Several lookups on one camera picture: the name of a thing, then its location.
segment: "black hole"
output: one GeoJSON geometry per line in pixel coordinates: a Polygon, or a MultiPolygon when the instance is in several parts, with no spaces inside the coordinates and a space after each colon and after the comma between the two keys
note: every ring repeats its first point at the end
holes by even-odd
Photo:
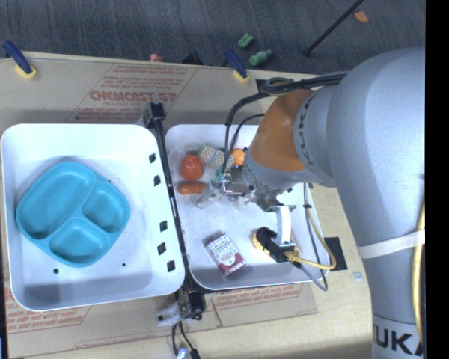
{"type": "Polygon", "coordinates": [[[176,266],[174,265],[174,261],[169,261],[166,266],[168,267],[168,272],[175,270],[176,266]]]}
{"type": "Polygon", "coordinates": [[[158,255],[162,255],[166,251],[166,245],[163,242],[162,244],[158,245],[158,255]]]}

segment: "white band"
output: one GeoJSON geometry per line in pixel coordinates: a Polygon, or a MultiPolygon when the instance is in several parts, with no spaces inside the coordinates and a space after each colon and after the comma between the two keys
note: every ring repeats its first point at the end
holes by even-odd
{"type": "Polygon", "coordinates": [[[426,229],[417,230],[413,233],[374,243],[372,245],[358,246],[358,252],[363,260],[368,260],[370,258],[381,257],[407,248],[414,248],[415,246],[424,243],[426,243],[426,229]]]}

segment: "plastic tray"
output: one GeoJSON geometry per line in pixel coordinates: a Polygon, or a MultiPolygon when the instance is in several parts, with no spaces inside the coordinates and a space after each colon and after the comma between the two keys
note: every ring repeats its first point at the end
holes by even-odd
{"type": "Polygon", "coordinates": [[[105,255],[128,220],[126,198],[77,162],[49,169],[16,208],[20,231],[52,257],[75,267],[92,265],[105,255]]]}
{"type": "MultiPolygon", "coordinates": [[[[7,129],[0,144],[2,214],[7,230],[10,286],[14,298],[24,308],[44,311],[125,301],[168,295],[181,287],[185,269],[159,149],[150,131],[137,125],[21,124],[7,129]],[[70,239],[76,242],[78,234],[88,242],[91,240],[91,245],[100,246],[100,241],[95,243],[92,236],[103,234],[92,233],[92,224],[116,231],[115,234],[106,231],[110,242],[118,235],[122,218],[125,219],[125,211],[116,209],[117,215],[112,217],[113,226],[97,219],[98,215],[104,214],[96,211],[96,207],[102,206],[102,199],[118,200],[114,194],[103,194],[107,190],[104,187],[111,186],[101,186],[103,181],[98,182],[97,176],[93,178],[85,171],[72,174],[68,168],[59,174],[62,178],[62,174],[74,176],[73,184],[69,181],[58,191],[72,191],[76,199],[69,199],[67,206],[62,203],[62,210],[50,212],[60,215],[60,219],[44,222],[52,225],[44,227],[44,230],[55,232],[41,241],[47,242],[50,238],[48,246],[51,250],[60,251],[55,246],[64,248],[61,256],[67,258],[66,262],[57,260],[34,243],[40,242],[40,237],[48,233],[41,234],[42,228],[37,220],[26,221],[26,216],[19,216],[28,233],[34,237],[33,242],[30,235],[20,231],[16,219],[19,203],[26,199],[26,193],[39,182],[40,177],[54,167],[71,166],[69,163],[80,164],[96,172],[129,203],[129,220],[120,237],[101,258],[97,259],[105,248],[89,254],[87,259],[94,263],[88,266],[81,266],[84,262],[79,262],[79,254],[74,248],[67,251],[71,246],[70,239]],[[75,234],[60,239],[60,225],[64,226],[67,221],[75,223],[75,234]]],[[[56,182],[41,189],[43,193],[50,189],[48,199],[43,203],[33,204],[31,199],[24,203],[28,203],[32,212],[38,211],[38,207],[54,203],[55,195],[60,197],[51,190],[51,186],[57,188],[60,185],[56,182]]]]}
{"type": "MultiPolygon", "coordinates": [[[[236,126],[231,127],[230,135],[236,126]]],[[[236,147],[249,147],[253,140],[257,126],[244,125],[236,143],[236,147]]],[[[223,125],[177,125],[166,134],[168,160],[175,185],[183,178],[180,176],[180,163],[189,152],[196,152],[203,144],[222,148],[225,144],[225,127],[223,125]]],[[[207,182],[214,177],[214,170],[205,168],[200,179],[207,182]]],[[[276,230],[277,220],[274,213],[263,212],[254,203],[239,208],[231,203],[227,197],[221,197],[214,204],[199,209],[196,200],[199,194],[177,194],[177,207],[181,227],[189,257],[189,269],[193,278],[204,288],[213,291],[226,289],[241,289],[255,286],[271,286],[278,284],[300,283],[310,281],[301,270],[288,263],[276,263],[253,245],[252,237],[259,227],[266,226],[276,230]],[[246,265],[233,274],[225,277],[213,258],[206,250],[206,243],[212,236],[225,233],[230,237],[236,249],[246,261],[246,265]]],[[[310,227],[305,216],[304,185],[295,185],[290,193],[284,193],[279,200],[286,205],[296,205],[291,212],[292,233],[302,256],[316,261],[313,241],[310,237],[310,227]]],[[[312,196],[308,195],[309,204],[313,205],[312,196]]],[[[317,213],[311,208],[317,227],[320,230],[317,213]]],[[[329,256],[324,247],[317,241],[317,253],[320,262],[329,264],[329,256]]],[[[323,276],[315,267],[307,267],[308,271],[317,279],[323,276]]]]}

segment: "black pole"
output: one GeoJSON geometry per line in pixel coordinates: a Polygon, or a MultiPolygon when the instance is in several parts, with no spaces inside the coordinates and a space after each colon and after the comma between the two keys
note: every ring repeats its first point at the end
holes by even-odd
{"type": "Polygon", "coordinates": [[[364,1],[364,0],[358,0],[356,3],[354,3],[354,4],[352,5],[352,7],[351,7],[350,9],[348,9],[348,10],[346,11],[346,13],[345,13],[343,16],[341,16],[339,19],[337,19],[336,22],[335,22],[333,25],[331,25],[331,26],[326,30],[326,32],[324,32],[323,34],[321,34],[321,36],[319,36],[318,39],[317,39],[316,41],[314,41],[314,43],[312,43],[311,46],[309,46],[309,47],[306,48],[304,51],[302,51],[303,55],[304,55],[304,56],[309,56],[310,53],[311,53],[311,51],[312,51],[314,48],[316,48],[316,46],[317,46],[321,41],[323,41],[323,40],[328,36],[328,34],[330,34],[330,33],[331,33],[331,32],[332,32],[338,25],[340,25],[340,24],[343,22],[344,19],[346,19],[352,12],[354,12],[354,10],[355,10],[359,5],[361,5],[361,3],[362,3],[363,1],[364,1]]]}

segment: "blue plate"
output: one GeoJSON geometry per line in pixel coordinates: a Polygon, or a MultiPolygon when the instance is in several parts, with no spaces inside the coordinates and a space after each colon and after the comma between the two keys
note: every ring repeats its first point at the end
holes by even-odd
{"type": "Polygon", "coordinates": [[[92,169],[61,162],[35,181],[15,217],[20,231],[47,254],[85,267],[103,257],[121,235],[129,204],[92,169]]]}

